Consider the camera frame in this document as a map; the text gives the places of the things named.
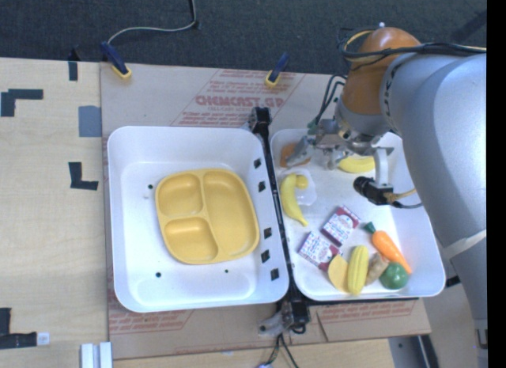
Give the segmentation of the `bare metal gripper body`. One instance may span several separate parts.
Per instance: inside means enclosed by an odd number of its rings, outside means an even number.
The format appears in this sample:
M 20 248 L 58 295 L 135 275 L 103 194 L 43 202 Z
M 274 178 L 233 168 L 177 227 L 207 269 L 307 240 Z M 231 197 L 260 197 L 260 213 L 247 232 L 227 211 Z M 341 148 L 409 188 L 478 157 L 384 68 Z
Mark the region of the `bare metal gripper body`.
M 309 135 L 316 148 L 360 156 L 372 156 L 375 144 L 390 130 L 391 126 L 380 118 L 334 118 L 309 123 Z

